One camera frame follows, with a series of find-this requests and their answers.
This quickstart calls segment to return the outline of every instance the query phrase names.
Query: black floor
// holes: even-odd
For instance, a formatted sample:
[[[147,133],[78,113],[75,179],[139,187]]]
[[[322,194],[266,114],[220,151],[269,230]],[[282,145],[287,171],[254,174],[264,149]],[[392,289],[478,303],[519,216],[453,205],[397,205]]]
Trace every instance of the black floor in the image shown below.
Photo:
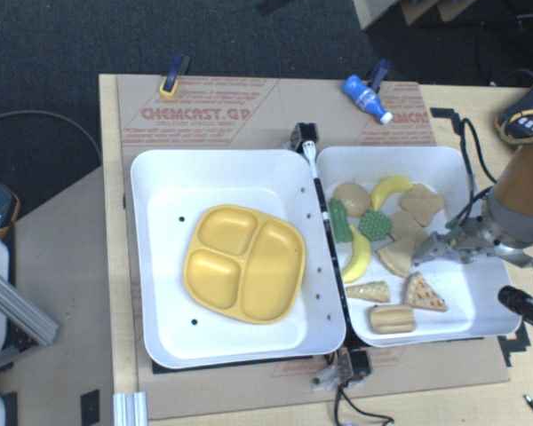
[[[407,26],[399,6],[362,31],[352,0],[0,0],[0,114],[61,114],[99,143],[98,76],[167,73],[343,79],[379,59],[387,79],[529,86],[533,0],[479,0],[456,21]],[[0,181],[22,215],[99,166],[89,140],[44,115],[0,120]]]

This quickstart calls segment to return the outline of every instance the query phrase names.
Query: wooden table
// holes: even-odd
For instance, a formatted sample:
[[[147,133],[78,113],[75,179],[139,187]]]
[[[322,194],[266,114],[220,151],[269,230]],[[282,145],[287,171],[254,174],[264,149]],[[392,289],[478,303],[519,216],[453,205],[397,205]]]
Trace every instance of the wooden table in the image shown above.
[[[422,85],[420,90],[427,108],[450,107],[461,117],[471,119],[481,139],[485,162],[492,174],[499,176],[510,160],[513,149],[499,140],[493,129],[493,122],[497,112],[515,102],[525,90],[438,85]],[[99,77],[99,98],[107,212],[114,391],[132,394],[139,390],[139,382],[132,327],[126,218],[123,210],[123,166],[116,75]],[[431,124],[439,146],[458,148],[458,138],[448,120],[432,119]],[[473,143],[470,142],[469,153],[477,175],[476,181],[482,189],[489,185],[489,181],[482,175],[480,164],[473,151]],[[508,265],[508,269],[514,286],[533,294],[533,272],[511,265]],[[513,366],[509,368],[511,376],[509,383],[364,398],[360,400],[360,407],[369,412],[391,415],[395,419],[395,424],[399,425],[533,424],[533,412],[523,398],[524,394],[529,394],[533,398],[533,327],[528,326],[528,331],[531,346],[526,352],[513,354]],[[332,408],[333,402],[322,402],[170,419],[151,424],[158,426],[330,425],[333,424]],[[352,409],[345,406],[345,403],[340,412],[342,422],[376,424],[355,414]]]

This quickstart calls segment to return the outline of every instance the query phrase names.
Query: yellow banana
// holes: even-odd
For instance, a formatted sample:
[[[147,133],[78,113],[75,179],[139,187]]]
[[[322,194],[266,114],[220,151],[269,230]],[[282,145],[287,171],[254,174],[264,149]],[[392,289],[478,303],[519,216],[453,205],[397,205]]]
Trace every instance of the yellow banana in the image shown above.
[[[367,271],[371,257],[371,245],[367,237],[362,235],[353,224],[349,225],[349,229],[352,231],[354,250],[352,258],[341,273],[344,282],[354,282],[360,279]]]
[[[412,182],[403,175],[392,175],[384,178],[371,191],[371,205],[377,211],[391,194],[409,191],[411,188]]]

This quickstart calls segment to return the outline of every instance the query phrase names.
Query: green pepper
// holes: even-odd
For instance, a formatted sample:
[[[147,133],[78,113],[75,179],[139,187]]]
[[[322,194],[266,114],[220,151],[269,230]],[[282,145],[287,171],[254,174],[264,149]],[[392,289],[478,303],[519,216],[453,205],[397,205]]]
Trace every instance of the green pepper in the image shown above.
[[[348,227],[346,207],[342,201],[332,198],[328,208],[330,209],[331,231],[336,243],[352,241],[352,231]]]

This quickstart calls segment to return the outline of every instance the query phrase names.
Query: cardboard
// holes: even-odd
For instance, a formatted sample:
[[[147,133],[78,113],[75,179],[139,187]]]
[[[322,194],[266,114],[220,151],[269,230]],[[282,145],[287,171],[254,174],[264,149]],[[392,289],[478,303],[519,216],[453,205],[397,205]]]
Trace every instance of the cardboard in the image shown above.
[[[382,83],[379,96],[394,114],[386,126],[340,90],[341,81],[180,77],[177,95],[162,99],[158,75],[117,77],[125,201],[132,204],[130,167],[151,148],[249,149],[284,146],[298,122],[315,122],[326,146],[432,146],[434,136],[416,83]],[[164,419],[334,399],[314,390],[324,357],[161,371],[142,332],[133,207],[126,207],[139,388],[148,416]],[[433,390],[509,380],[496,337],[369,348],[373,374],[352,397]]]

